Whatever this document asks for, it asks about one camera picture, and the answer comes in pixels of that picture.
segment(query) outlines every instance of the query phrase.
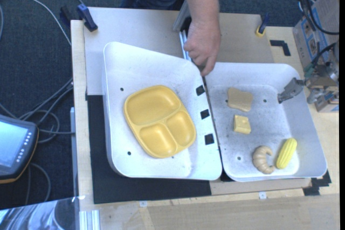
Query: white cable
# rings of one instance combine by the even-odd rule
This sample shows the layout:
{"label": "white cable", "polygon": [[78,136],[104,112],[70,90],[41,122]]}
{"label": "white cable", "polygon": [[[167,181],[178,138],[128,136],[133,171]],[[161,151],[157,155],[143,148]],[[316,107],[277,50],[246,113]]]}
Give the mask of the white cable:
{"label": "white cable", "polygon": [[62,30],[64,36],[66,37],[68,43],[69,43],[70,45],[72,45],[72,43],[71,43],[70,39],[68,38],[68,36],[67,36],[65,30],[63,29],[63,27],[62,27],[61,24],[59,23],[59,20],[56,18],[56,16],[53,14],[53,12],[52,12],[46,5],[44,5],[42,2],[40,2],[40,1],[38,1],[38,0],[33,0],[33,1],[35,1],[36,3],[42,5],[42,6],[53,16],[53,18],[55,19],[55,21],[56,21],[57,24],[59,25],[60,29]]}

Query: yellow corn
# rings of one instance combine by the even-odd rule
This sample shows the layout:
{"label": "yellow corn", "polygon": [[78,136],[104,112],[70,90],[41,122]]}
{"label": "yellow corn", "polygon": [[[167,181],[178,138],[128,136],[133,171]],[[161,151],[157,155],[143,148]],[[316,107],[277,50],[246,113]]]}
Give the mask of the yellow corn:
{"label": "yellow corn", "polygon": [[278,159],[275,164],[278,169],[284,169],[287,166],[292,158],[293,153],[296,150],[296,147],[297,141],[295,138],[289,138],[285,141],[279,152]]}

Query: white tray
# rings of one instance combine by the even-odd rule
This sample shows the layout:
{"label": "white tray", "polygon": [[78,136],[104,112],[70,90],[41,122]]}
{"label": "white tray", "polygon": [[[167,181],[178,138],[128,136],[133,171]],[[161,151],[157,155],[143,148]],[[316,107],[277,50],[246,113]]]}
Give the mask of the white tray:
{"label": "white tray", "polygon": [[[297,71],[286,64],[216,63],[206,76],[213,118],[225,173],[239,182],[323,176],[326,159],[314,127],[304,92],[278,103],[278,93],[295,77]],[[230,87],[250,92],[253,102],[249,112],[227,106]],[[234,115],[249,118],[251,133],[233,131]],[[289,165],[276,169],[271,175],[258,171],[252,164],[252,154],[260,145],[269,146],[273,157],[267,156],[269,165],[275,163],[285,139],[296,138],[298,146]]]}
{"label": "white tray", "polygon": [[[222,173],[219,148],[206,93],[198,68],[190,61],[122,43],[104,48],[102,76],[108,161],[127,177],[214,180]],[[192,146],[169,158],[150,157],[139,145],[123,114],[123,104],[132,93],[154,85],[171,88],[188,110],[197,131]],[[211,134],[214,143],[205,143]]]}

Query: screen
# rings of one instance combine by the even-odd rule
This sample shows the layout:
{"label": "screen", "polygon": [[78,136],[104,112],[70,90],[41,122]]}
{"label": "screen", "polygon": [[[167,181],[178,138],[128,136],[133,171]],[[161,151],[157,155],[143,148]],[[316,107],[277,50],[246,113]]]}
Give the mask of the screen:
{"label": "screen", "polygon": [[12,167],[26,133],[26,128],[0,121],[0,165]]}

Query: tray hole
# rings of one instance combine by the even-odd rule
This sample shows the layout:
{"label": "tray hole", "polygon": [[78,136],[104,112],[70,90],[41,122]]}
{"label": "tray hole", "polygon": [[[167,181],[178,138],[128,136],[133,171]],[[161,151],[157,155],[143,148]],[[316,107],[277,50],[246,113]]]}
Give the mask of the tray hole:
{"label": "tray hole", "polygon": [[201,115],[201,119],[205,119],[206,117],[210,116],[210,112],[208,109],[206,109],[206,110],[203,110],[202,112],[200,112],[200,115]]}
{"label": "tray hole", "polygon": [[213,134],[205,135],[205,145],[213,144],[215,140],[213,139]]}
{"label": "tray hole", "polygon": [[205,89],[203,86],[199,86],[198,88],[196,88],[196,95],[200,96],[204,92],[205,92]]}

